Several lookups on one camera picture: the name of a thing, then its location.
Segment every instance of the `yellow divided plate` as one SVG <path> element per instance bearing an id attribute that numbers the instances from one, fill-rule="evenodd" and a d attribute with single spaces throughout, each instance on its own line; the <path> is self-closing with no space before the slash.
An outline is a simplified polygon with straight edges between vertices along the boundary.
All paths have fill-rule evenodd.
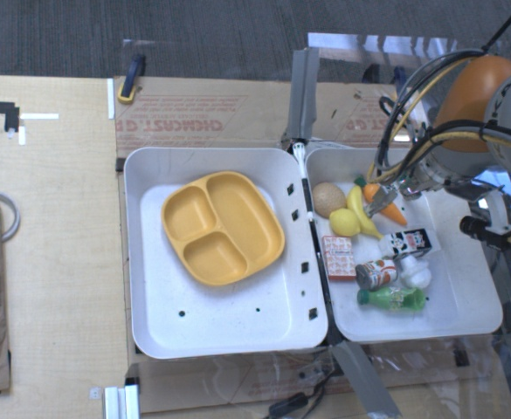
<path id="1" fill-rule="evenodd" d="M 237 172 L 206 175 L 172 193 L 162 206 L 162 224 L 187 270 L 207 285 L 247 278 L 284 250 L 273 210 Z"/>

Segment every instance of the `green bottle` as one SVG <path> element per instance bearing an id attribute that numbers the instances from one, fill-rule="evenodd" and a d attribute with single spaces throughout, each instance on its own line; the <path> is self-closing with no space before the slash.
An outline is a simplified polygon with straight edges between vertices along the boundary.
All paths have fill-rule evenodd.
<path id="1" fill-rule="evenodd" d="M 385 286 L 374 292 L 363 289 L 358 291 L 358 304 L 373 304 L 388 311 L 420 311 L 425 303 L 426 296 L 418 288 Z"/>

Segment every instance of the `banana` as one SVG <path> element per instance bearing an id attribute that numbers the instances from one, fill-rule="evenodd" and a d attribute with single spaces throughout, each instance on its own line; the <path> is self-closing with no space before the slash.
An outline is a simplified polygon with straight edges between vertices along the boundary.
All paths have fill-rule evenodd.
<path id="1" fill-rule="evenodd" d="M 377 230 L 373 221 L 363 210 L 362 195 L 362 188 L 358 185 L 354 185 L 349 194 L 346 196 L 347 207 L 353 210 L 358 216 L 358 220 L 360 221 L 360 226 L 362 228 L 362 233 L 381 239 L 383 234 Z"/>

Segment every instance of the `soda can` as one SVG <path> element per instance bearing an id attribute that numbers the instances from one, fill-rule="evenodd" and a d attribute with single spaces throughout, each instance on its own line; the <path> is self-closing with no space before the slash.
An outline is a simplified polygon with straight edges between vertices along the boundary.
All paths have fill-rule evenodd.
<path id="1" fill-rule="evenodd" d="M 395 262 L 377 259 L 356 266 L 356 282 L 361 289 L 375 291 L 398 278 Z"/>

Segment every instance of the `clear plastic sheet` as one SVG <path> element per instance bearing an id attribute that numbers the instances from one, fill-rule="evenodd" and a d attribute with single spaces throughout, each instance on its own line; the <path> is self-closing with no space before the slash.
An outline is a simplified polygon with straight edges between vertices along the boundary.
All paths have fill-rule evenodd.
<path id="1" fill-rule="evenodd" d="M 375 86 L 370 94 L 376 98 L 389 95 L 397 84 L 396 67 L 403 67 L 408 77 L 428 58 L 460 48 L 481 45 L 480 42 L 462 45 L 454 39 L 374 36 L 348 38 L 351 43 L 348 48 L 345 45 L 344 52 L 342 48 L 335 50 L 334 47 L 321 45 L 318 93 L 328 89 L 329 84 L 344 83 L 370 85 L 369 88 Z M 187 45 L 181 46 L 184 48 L 183 52 L 188 53 Z M 266 127 L 260 130 L 257 130 L 257 127 L 243 126 L 239 131 L 232 132 L 225 141 L 220 137 L 221 141 L 218 142 L 214 139 L 207 140 L 210 138 L 208 134 L 198 134 L 194 139 L 186 138 L 186 135 L 183 136 L 184 124 L 174 124 L 179 126 L 182 132 L 170 132 L 171 129 L 166 128 L 169 124 L 161 122 L 156 125 L 154 120 L 153 124 L 149 124 L 148 119 L 144 118 L 143 126 L 159 126 L 159 132 L 166 128 L 166 134 L 170 132 L 173 138 L 157 140 L 154 129 L 146 129 L 136 143 L 125 143 L 120 140 L 122 137 L 118 137 L 118 156 L 124 158 L 133 148 L 144 146 L 200 148 L 230 145 L 277 148 L 280 146 L 280 135 L 287 124 L 287 101 L 284 100 L 288 98 L 288 91 L 284 88 L 288 86 L 291 77 L 291 61 L 280 62 L 272 52 L 250 50 L 242 53 L 232 48 L 215 46 L 209 48 L 206 58 L 200 58 L 191 51 L 189 62 L 176 64 L 172 62 L 172 50 L 175 48 L 176 45 L 169 45 L 163 41 L 133 39 L 123 41 L 120 80 L 125 75 L 132 57 L 140 53 L 147 57 L 145 76 L 175 79 L 165 80 L 163 84 L 175 83 L 178 87 L 178 96 L 183 96 L 181 89 L 191 86 L 193 82 L 199 85 L 197 88 L 203 90 L 213 86 L 210 96 L 215 97 L 218 96 L 219 84 L 225 86 L 226 82 L 234 81 L 232 84 L 241 89 L 238 93 L 242 93 L 247 92 L 249 81 L 253 81 L 259 86 L 261 100 L 266 100 L 267 103 L 261 105 L 258 102 L 258 105 L 249 107 L 249 116 L 253 119 L 273 118 L 273 123 L 267 123 Z M 494 51 L 506 56 L 509 49 L 505 43 L 498 42 Z M 246 54 L 257 57 L 259 63 L 261 58 L 268 58 L 266 65 L 255 67 L 254 62 L 246 57 Z M 436 109 L 451 82 L 450 74 L 440 82 L 439 88 L 424 100 L 423 110 L 428 120 L 435 117 Z M 150 94 L 146 90 L 148 90 L 146 86 L 140 88 L 142 94 Z M 171 97 L 172 90 L 168 90 L 168 94 Z M 331 100 L 335 101 L 328 96 L 320 98 L 318 103 L 321 101 L 324 105 Z M 283 106 L 275 104 L 279 99 L 282 99 Z M 222 101 L 219 100 L 209 103 L 215 105 L 215 112 L 218 108 L 221 110 L 217 114 L 220 116 L 219 120 L 225 120 L 222 123 L 225 126 L 232 119 L 232 116 L 225 117 L 226 111 L 241 112 L 241 108 L 245 109 L 245 101 L 228 101 L 234 106 L 227 108 L 221 105 Z M 151 107 L 152 111 L 160 110 L 155 107 L 155 104 Z M 123 115 L 124 111 L 128 110 L 123 106 L 119 109 L 116 107 L 116 122 L 121 123 L 121 129 L 125 129 L 125 123 L 128 122 Z M 331 118 L 335 117 L 335 112 L 336 106 L 318 104 L 316 123 L 326 116 L 331 116 L 330 113 Z M 346 126 L 350 123 L 350 118 L 344 121 Z M 373 117 L 364 122 L 371 127 Z M 353 126 L 358 126 L 356 120 L 352 120 L 352 123 Z M 141 125 L 139 121 L 132 128 L 136 127 L 140 131 Z M 331 147 L 338 144 L 372 147 L 374 139 L 370 140 L 370 144 L 352 145 L 338 135 L 321 137 L 319 140 L 331 141 Z M 123 218 L 124 201 L 125 197 L 121 193 Z M 125 228 L 122 234 L 123 242 L 126 243 Z M 494 281 L 497 281 L 498 293 L 504 308 L 504 321 L 495 333 L 363 345 L 369 362 L 389 391 L 402 417 L 511 418 L 511 254 L 504 255 L 490 249 L 485 249 L 485 253 Z M 128 277 L 126 283 L 126 296 L 129 300 Z M 342 369 L 332 355 L 331 346 L 326 341 L 322 346 L 291 353 L 268 352 L 156 360 L 143 354 L 134 344 L 130 304 L 128 302 L 127 304 L 129 370 L 126 381 L 140 384 L 141 410 L 145 418 L 262 419 L 269 417 L 269 408 L 276 407 L 278 402 L 292 396 L 297 396 L 302 403 L 307 401 L 307 404 L 282 417 L 291 419 L 382 417 L 381 414 L 363 406 L 361 399 L 350 386 L 348 378 L 342 374 Z"/>

